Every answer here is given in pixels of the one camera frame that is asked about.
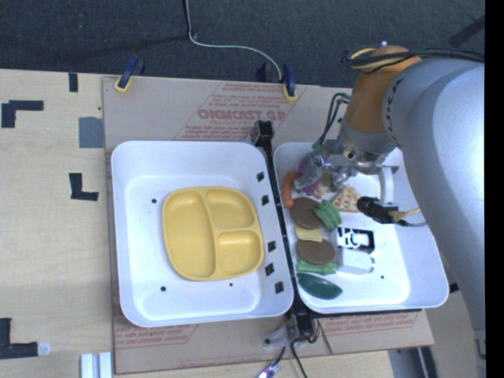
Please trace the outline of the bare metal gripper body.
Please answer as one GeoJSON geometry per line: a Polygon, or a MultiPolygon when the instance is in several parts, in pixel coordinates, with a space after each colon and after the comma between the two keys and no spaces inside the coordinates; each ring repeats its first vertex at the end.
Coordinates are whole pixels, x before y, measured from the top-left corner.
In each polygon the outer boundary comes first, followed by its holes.
{"type": "Polygon", "coordinates": [[[348,170],[364,175],[377,175],[385,159],[395,149],[391,143],[378,146],[377,152],[366,151],[347,138],[316,140],[305,156],[305,168],[318,166],[331,171],[348,170]]]}

